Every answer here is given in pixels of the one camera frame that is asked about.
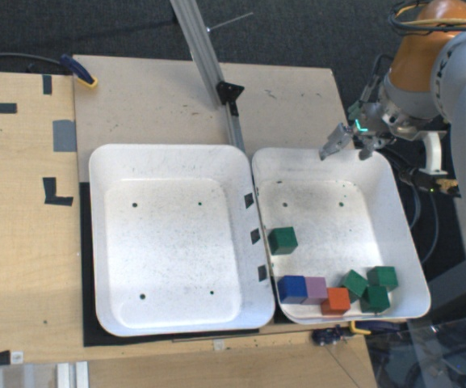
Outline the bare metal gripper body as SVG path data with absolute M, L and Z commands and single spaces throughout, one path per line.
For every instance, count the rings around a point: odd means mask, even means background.
M 423 129 L 423 120 L 407 115 L 394 102 L 362 102 L 351 106 L 353 134 L 360 140 L 413 141 Z

